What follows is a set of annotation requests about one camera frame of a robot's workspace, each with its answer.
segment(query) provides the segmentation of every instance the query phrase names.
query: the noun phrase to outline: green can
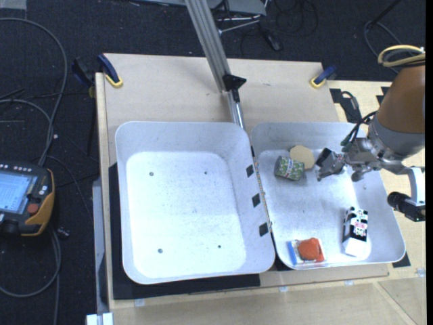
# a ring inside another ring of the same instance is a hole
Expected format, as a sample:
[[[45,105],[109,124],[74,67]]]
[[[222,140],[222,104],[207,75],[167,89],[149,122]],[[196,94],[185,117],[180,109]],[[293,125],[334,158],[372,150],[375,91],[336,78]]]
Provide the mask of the green can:
[[[275,163],[274,175],[298,181],[304,174],[304,168],[302,161],[283,158],[280,155]]]

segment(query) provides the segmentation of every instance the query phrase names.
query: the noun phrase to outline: robotic hand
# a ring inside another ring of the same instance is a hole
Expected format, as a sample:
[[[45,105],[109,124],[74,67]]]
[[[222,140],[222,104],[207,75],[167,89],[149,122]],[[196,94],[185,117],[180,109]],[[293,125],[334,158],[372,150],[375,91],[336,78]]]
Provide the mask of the robotic hand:
[[[388,59],[401,52],[418,53],[402,60]],[[408,175],[411,197],[398,192],[388,196],[388,203],[413,221],[426,220],[425,180],[423,167],[406,167],[402,162],[425,146],[425,90],[426,53],[413,46],[394,46],[385,49],[378,62],[386,67],[403,68],[392,82],[379,110],[358,122],[342,141],[342,154],[325,148],[316,165],[320,167],[317,179],[343,172],[352,167],[352,180],[380,169],[396,175]],[[367,137],[357,137],[361,124],[368,124]]]

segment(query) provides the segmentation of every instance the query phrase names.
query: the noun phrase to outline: yellow and black controller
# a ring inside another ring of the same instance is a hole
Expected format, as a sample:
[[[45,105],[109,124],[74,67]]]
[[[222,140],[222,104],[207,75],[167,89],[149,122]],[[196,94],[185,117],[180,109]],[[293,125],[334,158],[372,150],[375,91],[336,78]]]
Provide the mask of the yellow and black controller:
[[[28,162],[0,160],[0,236],[38,236],[54,206],[53,173]]]

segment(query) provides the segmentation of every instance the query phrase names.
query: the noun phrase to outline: black bracket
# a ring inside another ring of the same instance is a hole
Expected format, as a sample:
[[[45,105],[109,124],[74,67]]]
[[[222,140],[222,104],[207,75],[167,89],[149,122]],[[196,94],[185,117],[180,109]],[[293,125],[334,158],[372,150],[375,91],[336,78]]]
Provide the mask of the black bracket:
[[[239,91],[238,89],[246,82],[246,79],[243,79],[238,76],[234,76],[232,74],[225,74],[223,76],[225,90],[231,91],[233,96],[233,100],[235,102],[240,102]]]

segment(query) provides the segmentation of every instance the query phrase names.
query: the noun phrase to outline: button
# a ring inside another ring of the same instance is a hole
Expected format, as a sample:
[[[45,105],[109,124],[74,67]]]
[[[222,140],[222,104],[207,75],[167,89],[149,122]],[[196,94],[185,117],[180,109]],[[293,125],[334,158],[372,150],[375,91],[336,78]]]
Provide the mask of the button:
[[[39,211],[39,205],[36,203],[30,203],[27,206],[27,212],[30,213],[30,215],[35,215]]]

